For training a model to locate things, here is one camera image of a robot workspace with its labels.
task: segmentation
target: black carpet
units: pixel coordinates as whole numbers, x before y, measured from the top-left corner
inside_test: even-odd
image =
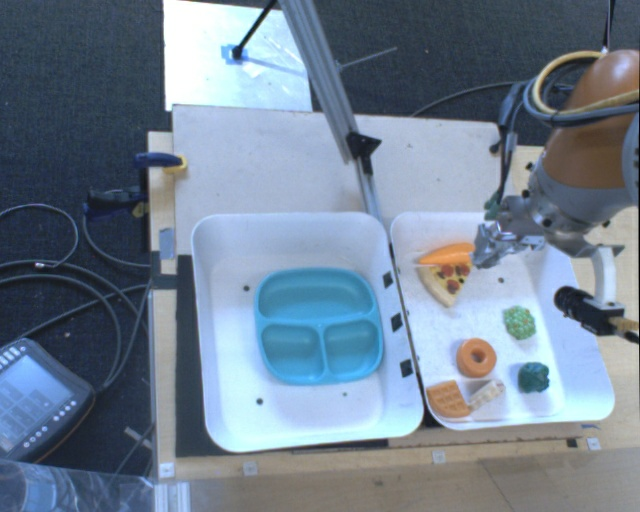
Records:
[[[262,6],[261,1],[220,2]],[[346,69],[354,111],[409,115],[453,92],[522,80],[551,59],[601,47],[608,2],[596,0],[324,0],[317,6],[334,57],[347,63],[390,48],[398,51]],[[136,185],[134,154],[146,133],[168,130],[164,111],[161,0],[4,0],[0,6],[0,211],[47,203],[82,216],[88,190]],[[640,46],[640,4],[616,3],[612,48]],[[493,121],[506,89],[472,94],[431,110],[432,117]],[[521,116],[520,142],[542,144],[546,129]],[[106,251],[145,261],[144,221],[128,214],[92,226]],[[23,210],[0,218],[0,264],[64,256],[72,236],[62,217]],[[70,263],[118,287],[144,284],[148,272],[105,263],[83,241]],[[0,280],[30,267],[2,269]],[[77,272],[62,269],[60,273]],[[132,294],[136,303],[141,294]],[[48,283],[0,288],[0,342],[87,299]],[[117,304],[127,339],[133,315]],[[32,335],[76,373],[99,386],[115,351],[114,327],[100,308]],[[148,351],[144,337],[128,365],[77,432],[44,462],[114,471],[133,441],[130,426],[150,422]],[[140,449],[125,473],[140,473]]]

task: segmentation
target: white tray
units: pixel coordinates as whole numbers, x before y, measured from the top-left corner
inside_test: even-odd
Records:
[[[503,395],[470,417],[455,421],[434,417],[448,428],[468,430],[608,416],[614,394],[597,341],[577,322],[564,318],[553,304],[558,288],[577,287],[567,256],[547,247],[507,256],[491,269],[474,268],[452,308],[440,305],[422,285],[417,259],[450,243],[473,242],[482,221],[479,213],[406,213],[391,228],[411,339],[425,387],[455,379],[468,399],[490,378],[499,378],[506,385]],[[537,333],[527,340],[515,340],[504,327],[502,311],[514,305],[529,309],[536,320]],[[498,356],[496,367],[484,379],[464,377],[456,366],[457,348],[471,337],[489,341]],[[551,385],[543,393],[518,391],[518,370],[529,361],[540,361],[550,369]]]
[[[362,213],[214,215],[193,230],[192,254],[200,335],[205,423],[232,452],[400,437],[420,424],[424,405],[411,359],[389,242]],[[339,267],[371,285],[381,314],[384,356],[365,379],[295,386],[276,379],[260,356],[254,292],[269,273]]]

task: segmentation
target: black cable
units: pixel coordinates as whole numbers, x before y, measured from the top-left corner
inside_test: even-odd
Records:
[[[140,301],[140,306],[138,308],[138,314],[136,316],[136,321],[134,323],[133,326],[133,331],[131,332],[131,337],[129,338],[129,343],[127,344],[127,348],[124,352],[124,355],[122,356],[122,361],[120,363],[120,365],[118,366],[118,368],[116,369],[116,371],[114,372],[114,374],[105,381],[105,383],[102,385],[103,389],[107,389],[109,388],[115,381],[116,379],[122,375],[122,372],[124,371],[124,368],[127,364],[127,361],[129,360],[129,356],[131,355],[131,350],[133,349],[133,345],[134,342],[136,340],[136,338],[138,337],[138,330],[140,329],[140,323],[142,321],[142,316],[144,315],[144,310],[145,310],[145,306],[147,304],[147,297],[149,296],[149,290],[151,289],[151,281],[149,281],[147,283],[147,286],[145,287],[145,291],[144,291],[144,295],[142,297],[142,300]]]
[[[631,343],[640,344],[640,339],[638,338],[638,335],[633,331],[625,332],[623,337],[625,340],[630,341]]]
[[[538,108],[531,102],[531,89],[535,82],[535,78],[527,84],[524,93],[522,94],[522,102],[525,109],[532,117],[542,121],[544,124],[555,127],[577,127],[585,126],[591,123],[596,123],[609,117],[621,116],[625,114],[632,114],[638,112],[638,102],[632,102],[627,105],[620,105],[616,107],[604,107],[596,110],[580,112],[577,114],[564,114],[557,110],[553,114],[546,114],[540,112]]]
[[[1,263],[0,264],[0,272],[2,272],[4,270],[12,269],[14,267],[23,267],[23,266],[29,267],[29,266],[34,265],[37,261],[40,261],[40,260],[20,260],[20,261],[11,261],[11,262],[8,262],[8,263]],[[111,281],[105,279],[101,275],[96,274],[95,272],[93,272],[91,270],[88,270],[88,269],[83,268],[83,267],[79,267],[77,265],[73,265],[72,263],[63,263],[63,264],[60,265],[60,267],[65,269],[65,270],[68,270],[68,271],[77,272],[77,273],[79,273],[81,275],[89,277],[89,278],[93,279],[94,281],[97,281],[98,283],[102,284],[103,286],[105,286],[106,288],[108,288],[112,292],[114,292],[120,299],[122,299],[122,301],[129,308],[129,310],[133,312],[134,315],[138,314],[138,308],[136,307],[136,305],[133,302],[131,302],[129,297],[127,297],[124,293],[122,293],[120,288],[118,288]]]
[[[607,18],[604,23],[604,35],[602,36],[602,48],[609,50],[611,44],[611,27],[613,26],[613,10],[616,7],[616,0],[609,0]]]
[[[126,267],[133,267],[133,268],[144,268],[144,269],[149,269],[151,268],[151,265],[149,265],[148,263],[134,263],[132,261],[126,261],[126,260],[122,260],[120,258],[116,258],[115,256],[112,256],[111,254],[108,254],[107,252],[103,251],[100,247],[98,247],[98,245],[93,241],[93,238],[91,238],[91,235],[89,234],[89,227],[87,226],[87,217],[83,216],[82,217],[82,233],[84,234],[85,239],[87,240],[87,243],[89,244],[89,246],[102,258],[104,258],[107,261],[110,261],[112,263],[117,263],[118,265],[124,265]]]
[[[128,288],[123,288],[122,292],[123,293],[131,293],[131,292],[136,292],[139,290],[145,290],[147,288],[147,285],[145,284],[138,284],[135,286],[130,286]],[[116,294],[115,293],[109,293],[108,295],[104,295],[105,299],[112,299],[113,297],[115,297]],[[37,325],[35,327],[32,327],[31,329],[29,329],[28,331],[25,331],[23,333],[21,333],[20,335],[16,336],[16,340],[20,339],[20,338],[28,338],[29,336],[42,331],[44,329],[46,329],[47,327],[51,327],[52,325],[55,325],[58,322],[62,322],[63,320],[66,320],[69,317],[72,317],[73,315],[77,315],[78,313],[82,313],[84,310],[89,309],[97,304],[99,304],[100,301],[99,300],[93,300],[91,302],[87,302],[86,304],[82,304],[81,306],[78,306],[74,309],[70,309],[69,311],[62,313],[54,318],[51,318],[50,320],[47,320],[46,322],[41,323],[40,325]],[[142,322],[141,323],[142,329],[145,331],[145,333],[147,333],[147,324],[146,322]]]
[[[114,309],[111,307],[111,304],[109,304],[107,299],[105,299],[102,296],[102,294],[98,290],[96,290],[93,286],[83,283],[78,279],[74,279],[68,276],[61,276],[57,274],[27,274],[27,275],[21,275],[21,276],[7,277],[5,279],[0,280],[0,287],[6,286],[8,284],[20,283],[24,281],[58,281],[58,282],[70,284],[77,288],[83,289],[87,293],[96,297],[96,299],[98,299],[102,303],[102,305],[107,310],[107,313],[111,317],[111,320],[113,321],[113,325],[116,331],[116,355],[111,365],[109,374],[105,379],[105,384],[106,384],[111,378],[111,376],[113,375],[113,373],[116,372],[118,365],[120,364],[120,354],[122,353],[122,332],[120,329],[120,322],[118,321],[118,317],[116,316]],[[101,393],[102,391],[104,391],[106,389],[105,384],[102,384],[102,386],[98,388],[96,392]]]
[[[122,460],[122,462],[120,462],[120,465],[117,467],[117,469],[114,471],[114,473],[111,475],[111,481],[109,482],[109,486],[111,486],[111,483],[113,481],[113,479],[119,475],[122,470],[124,469],[124,467],[127,465],[127,462],[129,462],[129,459],[131,459],[131,457],[133,457],[133,454],[136,452],[136,450],[138,448],[140,448],[140,446],[142,446],[142,443],[145,442],[145,440],[147,439],[147,437],[149,437],[151,435],[151,432],[153,432],[153,429],[155,428],[155,423],[152,423],[151,425],[149,425],[149,427],[147,428],[147,430],[145,430],[141,435],[140,438],[136,441],[136,443],[131,447],[131,449],[129,450],[129,452],[127,453],[127,455],[125,456],[125,458]]]
[[[0,218],[6,215],[9,215],[10,213],[16,212],[18,210],[25,210],[28,208],[57,213],[58,215],[62,215],[63,217],[65,217],[71,224],[71,227],[73,229],[73,236],[74,236],[73,246],[71,247],[71,250],[61,260],[58,260],[58,261],[49,261],[49,262],[34,261],[34,265],[38,270],[42,270],[45,268],[49,270],[53,270],[59,267],[60,265],[64,264],[67,260],[69,260],[69,258],[71,258],[71,256],[73,256],[73,253],[76,252],[76,249],[78,248],[78,243],[80,242],[80,235],[78,234],[78,225],[76,224],[76,221],[73,220],[71,215],[69,215],[64,210],[61,210],[60,208],[56,208],[55,206],[42,204],[42,203],[21,204],[18,206],[7,208],[6,210],[3,210],[2,212],[0,212]]]
[[[504,141],[501,144],[500,151],[500,184],[496,192],[496,202],[500,204],[504,196],[504,189],[509,179],[509,173],[511,171],[511,161],[513,159],[513,152],[517,145],[517,134],[515,132],[516,119],[522,109],[522,102],[518,103],[515,109],[511,112],[508,120],[507,131],[504,136]]]
[[[518,80],[515,81],[511,81],[511,82],[495,82],[492,84],[485,84],[485,85],[479,85],[478,87],[471,87],[470,89],[464,89],[462,91],[450,94],[449,96],[445,96],[444,98],[440,98],[439,100],[433,101],[431,103],[429,103],[428,105],[425,105],[424,107],[416,110],[413,114],[411,114],[409,117],[416,117],[419,116],[420,114],[424,114],[427,110],[432,109],[433,107],[436,107],[442,103],[445,103],[447,101],[456,99],[456,98],[460,98],[462,96],[466,96],[467,94],[472,94],[474,92],[480,92],[480,91],[486,91],[488,89],[499,89],[502,87],[511,87],[513,84],[518,83]]]
[[[151,455],[149,455],[149,462],[147,462],[147,465],[144,467],[144,471],[142,472],[142,476],[144,476],[145,478],[150,478],[151,477],[151,467],[153,466],[153,453]]]
[[[549,94],[551,94],[551,91],[553,91],[556,87],[560,87],[563,86],[565,88],[569,88],[569,91],[573,91],[573,86],[570,86],[568,84],[562,84],[559,83],[560,80],[564,79],[567,77],[567,75],[571,74],[572,72],[574,72],[576,69],[579,69],[580,67],[587,65],[589,63],[591,63],[592,61],[587,61],[585,60],[585,62],[571,62],[568,63],[568,65],[566,65],[566,69],[562,70],[562,72],[560,72],[560,69],[558,69],[557,73],[554,73],[553,77],[548,78],[547,80],[547,84],[544,87],[544,89],[542,90],[542,101],[544,101],[544,103],[548,104],[549,103]]]

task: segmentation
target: wire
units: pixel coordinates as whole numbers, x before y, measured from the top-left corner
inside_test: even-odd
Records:
[[[69,258],[71,258],[71,256],[73,256],[73,253],[76,252],[76,249],[78,248],[78,243],[80,242],[80,235],[78,234],[78,225],[76,224],[76,221],[73,220],[73,218],[71,217],[71,215],[69,215],[67,212],[65,212],[64,210],[61,210],[60,208],[56,208],[55,206],[51,206],[48,204],[42,204],[42,203],[29,203],[29,204],[21,204],[18,206],[13,206],[11,208],[7,208],[6,210],[0,212],[0,218],[2,218],[3,216],[9,215],[10,213],[16,212],[18,210],[25,210],[27,208],[33,208],[33,209],[38,209],[38,210],[46,210],[49,212],[53,212],[53,213],[57,213],[59,215],[62,215],[63,217],[65,217],[69,223],[71,224],[71,227],[73,229],[73,246],[71,247],[71,250],[61,259],[58,261],[53,261],[53,262],[49,262],[49,263],[43,263],[42,261],[35,261],[34,265],[38,270],[42,270],[42,269],[49,269],[49,270],[53,270],[55,268],[58,268],[60,265],[62,265],[63,263],[65,263],[66,261],[69,260]]]
[[[11,261],[8,263],[2,263],[0,264],[0,272],[3,270],[11,269],[13,267],[32,266],[35,262],[36,260],[20,260],[20,261]],[[138,308],[135,306],[135,304],[133,304],[133,302],[131,302],[129,297],[127,297],[124,293],[122,293],[122,291],[115,284],[105,279],[101,275],[96,274],[95,272],[88,270],[86,268],[74,265],[72,263],[63,263],[62,265],[60,265],[60,267],[65,270],[77,272],[81,275],[89,277],[90,279],[93,279],[94,281],[99,282],[100,284],[102,284],[103,286],[105,286],[106,288],[109,288],[112,292],[114,292],[134,314],[138,313]]]
[[[542,101],[544,103],[548,103],[549,101],[549,95],[551,93],[551,91],[553,91],[554,89],[560,89],[563,90],[563,92],[565,93],[570,93],[573,91],[573,86],[572,85],[568,85],[568,84],[563,84],[563,83],[559,83],[561,80],[563,80],[564,78],[567,77],[567,75],[571,74],[572,72],[574,72],[576,69],[580,68],[581,64],[580,63],[573,63],[573,64],[568,64],[566,69],[559,71],[556,76],[554,76],[553,78],[550,78],[548,83],[545,85],[544,89],[542,90]]]
[[[565,55],[561,55],[560,57],[552,60],[549,64],[547,64],[542,69],[540,74],[535,78],[530,90],[531,99],[533,101],[533,104],[537,108],[537,110],[543,114],[564,117],[564,116],[571,116],[574,114],[593,112],[596,110],[601,110],[606,108],[620,107],[634,101],[637,102],[638,99],[640,98],[640,90],[638,89],[617,94],[615,96],[611,96],[610,98],[605,98],[603,100],[599,100],[599,101],[590,103],[588,105],[584,105],[582,107],[563,110],[561,112],[558,112],[556,109],[549,107],[544,101],[542,101],[542,97],[541,97],[542,84],[553,71],[555,71],[556,69],[559,69],[560,67],[562,67],[567,63],[575,63],[576,61],[583,62],[585,60],[587,61],[598,60],[604,57],[604,55],[605,54],[601,52],[594,52],[594,51],[572,52],[572,53],[567,53]]]
[[[125,368],[125,366],[127,364],[127,361],[129,360],[129,356],[131,355],[131,350],[133,349],[133,344],[134,344],[136,338],[138,337],[138,331],[140,329],[140,323],[142,321],[142,316],[144,315],[145,306],[147,304],[147,297],[149,296],[149,290],[151,289],[151,283],[152,283],[152,281],[149,281],[147,283],[147,286],[145,287],[144,295],[142,297],[142,300],[140,301],[140,307],[138,309],[138,314],[136,315],[136,321],[135,321],[135,324],[133,326],[133,331],[131,332],[131,337],[129,338],[129,343],[127,344],[127,348],[126,348],[126,350],[124,352],[124,356],[122,357],[122,362],[120,363],[118,368],[115,370],[113,375],[110,375],[109,378],[107,378],[105,380],[104,384],[102,385],[103,389],[109,388],[116,381],[116,379],[120,375],[122,375],[122,372],[124,371],[124,368]]]
[[[144,284],[138,284],[135,286],[130,286],[128,288],[123,288],[122,292],[123,293],[130,293],[130,292],[135,292],[135,291],[139,291],[139,290],[144,290],[147,288],[147,285]],[[115,293],[109,293],[108,295],[104,295],[105,299],[112,299],[113,297],[115,297],[116,294]],[[47,327],[50,327],[52,325],[55,325],[58,322],[61,322],[62,320],[66,320],[69,317],[72,317],[73,315],[77,315],[78,313],[82,313],[84,310],[89,309],[93,306],[95,306],[96,304],[99,304],[100,301],[99,300],[93,300],[91,302],[87,302],[86,304],[82,304],[81,306],[78,306],[76,308],[70,309],[69,311],[65,312],[65,313],[61,313],[60,315],[51,318],[50,320],[47,320],[46,322],[41,323],[40,325],[37,325],[35,327],[32,327],[31,329],[29,329],[28,331],[25,331],[23,333],[21,333],[20,335],[16,336],[16,340],[20,339],[20,338],[28,338],[29,336],[32,336],[33,334],[42,331],[44,329],[46,329]],[[145,331],[145,333],[147,332],[147,324],[145,322],[142,322],[142,329]]]
[[[456,92],[454,94],[450,94],[449,96],[445,96],[444,98],[440,98],[439,100],[433,101],[433,102],[425,105],[424,107],[416,110],[409,117],[419,116],[420,114],[424,114],[427,110],[430,110],[430,109],[432,109],[434,107],[437,107],[438,105],[441,105],[442,103],[445,103],[447,101],[450,101],[450,100],[453,100],[453,99],[456,99],[456,98],[460,98],[462,96],[466,96],[467,94],[472,94],[474,92],[480,92],[480,91],[486,91],[488,89],[499,89],[499,88],[503,88],[503,87],[511,87],[515,83],[518,83],[518,80],[514,80],[514,81],[511,81],[511,82],[495,82],[495,83],[491,83],[491,84],[479,85],[478,87],[472,87],[470,89],[464,89],[462,91]]]
[[[639,343],[640,344],[640,339],[638,339],[638,335],[635,332],[632,331],[627,331],[624,333],[623,338],[627,341],[630,341],[631,343]]]
[[[515,132],[516,119],[522,109],[522,102],[519,102],[512,112],[509,113],[507,122],[507,128],[501,134],[500,144],[500,183],[498,190],[496,191],[495,202],[500,204],[504,196],[504,189],[509,179],[509,173],[511,170],[511,161],[513,159],[513,152],[517,145],[517,134]]]
[[[524,94],[522,95],[524,108],[532,117],[552,127],[584,126],[586,124],[595,123],[597,121],[600,121],[601,119],[606,119],[608,117],[638,112],[638,103],[633,103],[630,105],[606,107],[590,112],[580,112],[575,114],[567,114],[566,111],[558,110],[553,111],[552,114],[547,114],[538,110],[538,108],[532,102],[531,90],[533,88],[534,81],[535,79],[531,80],[527,84]]]
[[[113,321],[113,326],[116,331],[116,354],[114,356],[111,369],[109,371],[107,378],[105,379],[104,384],[102,384],[102,386],[97,390],[98,393],[103,392],[106,389],[105,385],[110,381],[110,379],[112,378],[112,375],[118,369],[118,365],[120,364],[120,354],[122,352],[122,331],[120,328],[120,322],[118,321],[118,317],[116,316],[115,311],[111,307],[111,304],[109,304],[109,302],[107,302],[107,299],[105,299],[102,296],[102,294],[98,290],[96,290],[93,286],[90,286],[72,277],[61,276],[57,274],[28,274],[28,275],[22,275],[22,276],[7,277],[5,279],[0,280],[0,287],[13,284],[13,283],[25,282],[25,281],[58,281],[58,282],[70,284],[77,288],[81,288],[87,293],[93,295],[105,307],[105,309],[107,310],[107,313],[109,314],[109,316],[111,317],[111,320]]]
[[[10,269],[10,268],[14,268],[14,267],[21,267],[21,266],[32,266],[34,263],[34,260],[22,260],[22,261],[14,261],[14,262],[9,262],[9,263],[3,263],[0,264],[0,271],[2,270],[6,270],[6,269]],[[143,297],[143,302],[141,303],[142,306],[136,307],[133,302],[131,302],[131,300],[129,299],[129,297],[127,297],[122,290],[120,290],[117,286],[115,286],[113,283],[111,283],[110,281],[108,281],[107,279],[101,277],[100,275],[96,274],[95,272],[92,272],[91,270],[87,270],[85,268],[82,267],[78,267],[76,265],[73,265],[71,263],[64,263],[63,265],[61,265],[61,268],[66,269],[66,270],[71,270],[71,271],[75,271],[78,272],[82,275],[85,275],[95,281],[98,281],[99,283],[103,284],[104,286],[110,288],[113,292],[113,295],[117,295],[122,301],[123,303],[130,309],[130,311],[132,311],[135,315],[136,315],[136,323],[135,323],[135,327],[132,333],[132,337],[129,340],[128,344],[127,344],[127,348],[125,349],[125,356],[123,356],[121,358],[121,354],[122,354],[122,335],[119,334],[119,341],[118,341],[118,346],[117,346],[117,359],[114,359],[114,363],[109,371],[109,374],[107,375],[104,383],[100,386],[100,388],[97,390],[98,393],[103,393],[105,392],[114,382],[115,380],[121,375],[124,366],[126,365],[126,362],[128,360],[129,354],[131,353],[132,350],[132,345],[133,342],[135,341],[135,338],[137,337],[137,333],[138,330],[140,328],[140,326],[143,327],[145,333],[148,333],[148,329],[147,326],[145,325],[144,322],[142,322],[142,315],[144,313],[144,304],[146,304],[146,298],[148,295],[148,290],[150,289],[150,283],[147,283],[144,286],[144,289],[147,290],[147,292],[145,292],[145,296]],[[33,279],[37,278],[37,277],[41,277],[41,276],[48,276],[48,275],[55,275],[55,274],[30,274],[31,276],[33,276]],[[89,285],[85,285],[85,283],[82,283],[82,281],[78,281],[78,280],[74,280],[73,278],[68,278],[70,280],[73,281],[77,281],[78,283],[81,283],[81,285],[87,286],[89,288],[92,288],[98,295],[96,295],[96,298],[98,298],[98,296],[100,297],[98,300],[100,302],[102,302],[102,300],[100,299],[104,299],[106,302],[106,298],[104,298],[102,296],[102,294],[100,294],[99,291],[95,290],[95,288],[89,286]],[[2,286],[4,283],[3,281],[0,280],[0,286]],[[79,308],[76,309],[85,309],[87,307],[90,307],[93,304],[90,305],[83,305],[80,306]],[[35,328],[35,330],[40,331],[40,327],[42,327],[42,329],[44,329],[44,327],[48,327],[49,325],[52,325],[53,323],[60,321],[63,319],[63,317],[67,317],[70,316],[72,314],[74,314],[75,310],[72,310],[71,312],[66,312],[63,313],[62,315],[58,315],[57,317],[45,322],[46,325],[42,325],[42,326],[38,326]],[[30,330],[28,331],[29,334],[31,334],[32,332],[35,332],[34,330]]]
[[[111,261],[112,263],[117,263],[119,265],[125,265],[127,267],[146,268],[146,269],[151,268],[151,265],[149,265],[148,263],[134,263],[132,261],[122,260],[120,258],[116,258],[115,256],[112,256],[111,254],[108,254],[105,251],[103,251],[93,241],[93,238],[91,238],[91,235],[89,234],[89,228],[87,226],[87,217],[86,216],[82,217],[82,233],[84,234],[84,237],[87,240],[87,243],[91,246],[91,248],[96,253],[98,253],[100,256],[102,256],[104,259],[106,259],[108,261]]]
[[[602,37],[602,51],[608,52],[611,45],[611,26],[613,25],[613,10],[615,9],[615,0],[609,0],[607,2],[607,18],[604,24],[604,36]]]
[[[153,454],[151,454],[151,456],[149,457],[149,462],[147,462],[147,465],[144,467],[144,471],[142,472],[142,476],[144,476],[145,478],[151,478],[151,468],[153,466]]]
[[[109,481],[109,486],[111,486],[111,483],[113,482],[113,479],[119,475],[122,470],[124,469],[124,467],[127,465],[127,462],[129,462],[129,459],[131,459],[131,457],[133,457],[133,454],[136,452],[136,450],[138,448],[140,448],[142,446],[142,443],[145,442],[145,440],[147,439],[147,437],[149,437],[151,435],[151,432],[153,432],[153,429],[155,428],[155,423],[152,423],[151,425],[149,425],[149,427],[147,428],[147,430],[145,430],[141,435],[140,438],[136,441],[136,443],[131,447],[131,449],[129,450],[129,452],[127,453],[127,455],[124,457],[124,459],[122,459],[122,462],[120,463],[120,465],[117,467],[117,469],[114,471],[114,473],[111,475],[111,480]]]

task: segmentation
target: cable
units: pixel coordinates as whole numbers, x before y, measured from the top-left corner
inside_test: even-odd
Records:
[[[84,237],[87,240],[87,243],[91,246],[91,248],[100,256],[102,256],[104,259],[111,261],[112,263],[125,265],[127,267],[146,268],[146,269],[151,268],[151,265],[149,265],[148,263],[134,263],[132,261],[122,260],[120,258],[116,258],[115,256],[111,256],[111,254],[108,254],[102,249],[100,249],[100,247],[98,247],[98,245],[93,241],[93,239],[91,238],[91,235],[89,234],[89,228],[87,226],[87,217],[85,215],[83,215],[82,217],[82,233],[84,234]]]
[[[3,270],[11,269],[13,267],[32,266],[36,261],[37,260],[20,260],[20,261],[11,261],[11,262],[8,262],[8,263],[1,263],[0,264],[0,272],[3,271]],[[99,282],[103,286],[109,288],[116,295],[118,295],[118,297],[120,299],[122,299],[122,301],[125,303],[125,305],[134,314],[138,313],[138,308],[135,306],[135,304],[133,304],[133,302],[131,302],[129,297],[127,297],[124,293],[122,293],[122,291],[115,284],[113,284],[111,281],[105,279],[101,275],[96,274],[95,272],[93,272],[91,270],[88,270],[86,268],[74,265],[72,263],[63,263],[63,264],[60,265],[60,267],[63,268],[63,269],[69,270],[69,271],[77,272],[79,274],[82,274],[82,275],[84,275],[86,277],[89,277],[89,278],[93,279],[94,281]]]
[[[542,101],[544,103],[548,103],[549,102],[549,94],[551,93],[551,91],[553,91],[554,89],[559,89],[562,87],[562,89],[564,90],[565,93],[571,93],[573,91],[573,86],[572,85],[568,85],[568,84],[562,84],[562,83],[558,83],[561,80],[563,80],[564,78],[567,77],[567,75],[569,75],[570,73],[574,72],[576,69],[580,68],[582,64],[581,63],[573,63],[573,64],[568,64],[566,66],[566,69],[559,71],[556,76],[554,76],[553,78],[550,78],[548,83],[546,84],[546,86],[544,87],[544,89],[542,90]]]
[[[100,386],[100,388],[98,388],[97,390],[98,393],[103,392],[106,389],[105,384],[109,382],[109,379],[111,379],[112,375],[117,371],[118,365],[120,364],[120,354],[122,352],[122,331],[120,329],[120,322],[118,321],[118,317],[116,316],[115,311],[111,307],[111,304],[109,304],[109,302],[107,302],[107,300],[102,296],[102,294],[98,290],[96,290],[93,286],[90,286],[72,277],[61,276],[57,274],[27,274],[22,276],[7,277],[5,279],[0,280],[0,287],[8,284],[23,282],[23,281],[58,281],[58,282],[70,284],[77,288],[81,288],[87,293],[93,295],[105,307],[105,309],[107,310],[107,313],[109,314],[109,316],[111,317],[111,320],[113,321],[113,326],[116,331],[116,355],[114,356],[111,369],[109,371],[107,378],[105,379],[104,384],[102,384],[102,386]]]
[[[605,98],[603,100],[599,100],[588,105],[584,105],[582,107],[573,108],[569,110],[563,110],[558,112],[556,109],[549,107],[544,101],[542,101],[542,84],[549,77],[549,75],[559,69],[563,65],[567,63],[575,63],[583,62],[583,61],[594,61],[604,57],[605,54],[601,52],[594,51],[579,51],[567,53],[565,55],[561,55],[560,57],[552,60],[549,64],[547,64],[540,74],[535,78],[533,85],[530,88],[531,99],[533,101],[533,105],[537,108],[539,112],[542,114],[555,115],[555,116],[571,116],[575,114],[582,113],[590,113],[597,110],[613,108],[613,107],[621,107],[627,105],[632,102],[637,102],[640,98],[640,90],[635,89],[633,91],[628,91],[625,93],[617,94],[610,98]]]
[[[153,466],[153,454],[149,457],[149,462],[144,467],[144,471],[142,472],[142,476],[145,478],[151,478],[151,468]]]
[[[144,310],[147,304],[147,297],[149,296],[149,290],[151,289],[151,284],[152,284],[152,281],[149,281],[145,287],[144,295],[142,297],[142,300],[140,301],[138,314],[136,316],[136,321],[133,326],[133,331],[131,332],[129,343],[127,344],[127,348],[122,357],[122,362],[120,363],[116,371],[113,373],[113,375],[111,375],[107,380],[105,380],[104,384],[102,385],[103,389],[109,388],[117,380],[117,378],[120,377],[120,375],[122,375],[122,372],[124,371],[125,365],[127,364],[127,361],[129,360],[129,356],[131,355],[133,344],[136,338],[138,337],[138,330],[140,329],[140,323],[142,321],[142,316],[144,315]]]
[[[74,236],[73,246],[71,247],[71,250],[61,260],[58,260],[58,261],[53,261],[48,263],[43,263],[42,261],[34,262],[34,265],[38,270],[42,270],[45,268],[49,270],[53,270],[59,267],[60,265],[62,265],[63,263],[65,263],[67,260],[69,260],[69,258],[71,258],[73,253],[76,252],[76,249],[78,248],[78,243],[80,242],[80,235],[78,234],[78,225],[76,224],[76,221],[73,220],[71,215],[69,215],[64,210],[61,210],[60,208],[56,208],[55,206],[42,204],[42,203],[21,204],[18,206],[13,206],[12,208],[7,208],[6,210],[0,212],[0,218],[2,218],[3,216],[9,215],[10,213],[16,212],[18,210],[24,210],[27,208],[46,210],[49,212],[57,213],[65,217],[71,224],[71,227],[73,229],[73,236]]]
[[[533,88],[534,81],[535,79],[531,80],[527,84],[524,94],[522,95],[524,108],[529,114],[531,114],[532,117],[552,127],[584,126],[586,124],[595,123],[597,121],[600,121],[601,119],[606,119],[608,117],[638,112],[638,104],[633,103],[630,105],[606,107],[590,112],[579,112],[575,114],[567,114],[566,111],[558,110],[553,111],[552,114],[547,114],[538,110],[538,108],[532,102],[531,90]]]
[[[640,339],[638,339],[638,335],[635,332],[627,331],[624,333],[623,338],[627,341],[630,341],[631,343],[640,344]]]
[[[419,116],[420,114],[424,114],[427,110],[432,109],[433,107],[436,107],[442,103],[445,103],[447,101],[456,99],[456,98],[460,98],[461,96],[466,96],[467,94],[472,94],[474,92],[480,92],[480,91],[486,91],[488,89],[499,89],[502,87],[511,87],[513,84],[518,83],[518,80],[512,81],[512,82],[495,82],[492,84],[485,84],[485,85],[479,85],[478,87],[472,87],[470,89],[464,89],[462,91],[456,92],[454,94],[450,94],[449,96],[445,96],[444,98],[440,98],[439,100],[433,101],[431,103],[429,103],[428,105],[425,105],[424,107],[416,110],[413,114],[411,114],[409,117],[416,117]]]
[[[147,285],[144,284],[138,284],[135,286],[130,286],[128,288],[123,288],[122,292],[123,293],[130,293],[130,292],[135,292],[135,291],[139,291],[139,290],[144,290],[147,288]],[[105,299],[112,299],[113,297],[115,297],[116,294],[115,293],[109,293],[107,295],[104,295]],[[100,301],[99,300],[93,300],[91,302],[87,302],[86,304],[82,304],[81,306],[78,306],[74,309],[70,309],[69,311],[65,312],[65,313],[61,313],[60,315],[51,318],[50,320],[47,320],[46,322],[41,323],[40,325],[37,325],[35,327],[32,327],[31,329],[29,329],[28,331],[25,331],[21,334],[19,334],[18,336],[16,336],[16,340],[20,339],[20,338],[28,338],[29,336],[32,336],[33,334],[42,331],[44,329],[46,329],[47,327],[50,327],[52,325],[55,325],[58,322],[61,322],[62,320],[66,320],[69,317],[72,317],[73,315],[77,315],[78,313],[82,313],[84,310],[89,309],[93,306],[95,306],[96,304],[99,304]],[[142,329],[145,331],[145,333],[147,333],[147,324],[146,322],[142,322],[141,323]]]
[[[611,45],[611,26],[613,25],[613,10],[615,9],[615,0],[609,0],[607,8],[607,18],[604,24],[604,36],[602,36],[602,51],[608,52]]]
[[[129,452],[127,453],[127,455],[124,457],[124,459],[122,459],[122,462],[120,463],[120,465],[117,467],[117,469],[115,470],[115,472],[111,475],[111,480],[109,481],[109,486],[111,486],[111,483],[113,482],[113,479],[119,475],[122,470],[124,469],[124,467],[127,465],[127,462],[129,462],[129,459],[131,459],[131,457],[133,457],[133,454],[136,452],[136,450],[138,448],[140,448],[140,446],[142,446],[142,443],[145,442],[145,440],[147,439],[147,437],[149,437],[151,435],[151,432],[153,432],[153,429],[155,428],[155,423],[152,423],[151,425],[149,425],[149,427],[147,428],[147,430],[145,430],[141,435],[140,438],[136,441],[136,443],[131,447],[131,449],[129,450]]]

